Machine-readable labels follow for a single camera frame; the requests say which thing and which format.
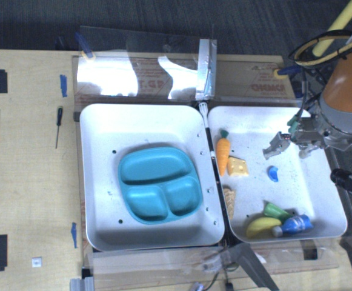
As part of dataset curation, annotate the yellow banana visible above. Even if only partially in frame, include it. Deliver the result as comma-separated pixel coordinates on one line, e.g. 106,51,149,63
245,216,283,240

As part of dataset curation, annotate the blue bottle white cap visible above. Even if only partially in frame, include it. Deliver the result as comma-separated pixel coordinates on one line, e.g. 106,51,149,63
271,213,314,238

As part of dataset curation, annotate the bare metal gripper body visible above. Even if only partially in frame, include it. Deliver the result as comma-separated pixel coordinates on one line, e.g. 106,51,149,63
290,117,352,151

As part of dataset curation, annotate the white plastic tray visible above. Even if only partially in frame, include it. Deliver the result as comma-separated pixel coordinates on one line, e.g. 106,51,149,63
207,105,348,244
79,102,226,252

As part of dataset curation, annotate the black handled screwdriver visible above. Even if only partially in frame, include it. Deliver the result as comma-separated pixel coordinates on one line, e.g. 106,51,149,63
55,105,64,150

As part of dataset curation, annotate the blue divided plate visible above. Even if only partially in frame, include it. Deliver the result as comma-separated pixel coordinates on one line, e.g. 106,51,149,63
117,145,204,225

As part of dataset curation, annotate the green toy pepper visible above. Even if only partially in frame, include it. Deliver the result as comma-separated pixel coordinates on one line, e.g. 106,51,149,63
263,202,294,224

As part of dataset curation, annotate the yellow cheese wedge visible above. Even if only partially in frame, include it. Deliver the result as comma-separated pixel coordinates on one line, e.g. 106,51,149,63
226,156,250,178

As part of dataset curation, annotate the small blue curved piece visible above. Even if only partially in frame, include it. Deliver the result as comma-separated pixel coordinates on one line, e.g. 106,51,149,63
267,165,280,183

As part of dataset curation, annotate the yellow foam tube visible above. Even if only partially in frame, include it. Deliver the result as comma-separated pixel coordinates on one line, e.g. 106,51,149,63
311,0,352,58

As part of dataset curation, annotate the orange carrot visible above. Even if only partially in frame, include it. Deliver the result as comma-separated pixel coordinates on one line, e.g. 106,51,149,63
215,129,232,177

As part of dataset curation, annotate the black cylinder on white bracket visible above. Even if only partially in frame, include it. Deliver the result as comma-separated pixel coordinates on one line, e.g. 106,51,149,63
330,144,352,198

